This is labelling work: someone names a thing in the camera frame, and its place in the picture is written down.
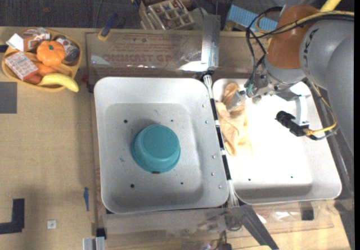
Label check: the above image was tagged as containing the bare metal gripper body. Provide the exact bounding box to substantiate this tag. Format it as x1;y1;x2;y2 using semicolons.
246;71;285;101

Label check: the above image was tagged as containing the yellow cloth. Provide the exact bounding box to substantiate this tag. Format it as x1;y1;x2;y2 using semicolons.
214;81;254;157

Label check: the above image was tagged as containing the white plastic tray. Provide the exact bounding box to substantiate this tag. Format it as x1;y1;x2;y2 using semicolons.
93;76;230;215
211;77;343;206

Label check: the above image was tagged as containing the teal bowl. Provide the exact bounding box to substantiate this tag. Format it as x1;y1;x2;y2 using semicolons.
129;124;182;175

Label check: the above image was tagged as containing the small red and white can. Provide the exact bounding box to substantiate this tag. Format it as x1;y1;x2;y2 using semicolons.
54;35;80;63

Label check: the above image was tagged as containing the yellow banana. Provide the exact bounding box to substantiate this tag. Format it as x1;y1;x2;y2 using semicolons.
37;72;80;93

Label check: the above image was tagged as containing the orange pumpkin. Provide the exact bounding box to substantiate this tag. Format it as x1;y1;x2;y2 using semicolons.
36;40;66;67

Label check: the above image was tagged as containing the orange carrot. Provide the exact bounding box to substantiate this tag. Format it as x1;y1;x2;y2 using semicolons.
26;62;59;85

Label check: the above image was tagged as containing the white and orange carton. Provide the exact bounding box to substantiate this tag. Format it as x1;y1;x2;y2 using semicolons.
5;28;52;52

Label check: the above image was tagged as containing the red and white carton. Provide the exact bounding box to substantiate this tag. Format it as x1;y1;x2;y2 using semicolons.
4;51;39;81

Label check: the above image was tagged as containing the black cylinder on white bracket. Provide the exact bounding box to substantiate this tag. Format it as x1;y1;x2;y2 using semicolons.
275;94;311;138

